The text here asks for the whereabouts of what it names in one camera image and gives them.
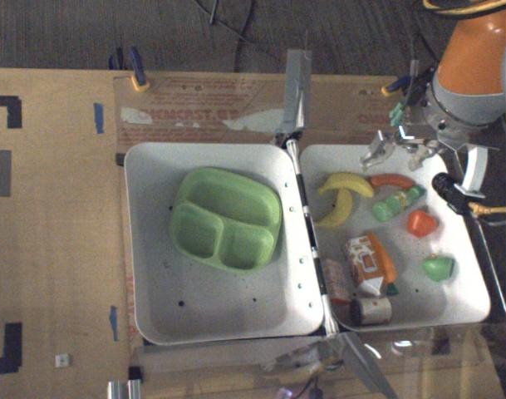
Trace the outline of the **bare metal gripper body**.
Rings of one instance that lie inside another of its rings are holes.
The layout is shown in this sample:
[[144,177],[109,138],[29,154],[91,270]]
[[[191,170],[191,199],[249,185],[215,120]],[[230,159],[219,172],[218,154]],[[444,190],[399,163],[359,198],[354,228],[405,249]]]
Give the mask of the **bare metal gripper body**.
[[402,102],[395,108],[396,138],[402,145],[444,146],[459,150],[479,134],[477,126],[455,117],[433,96],[422,97],[414,105]]

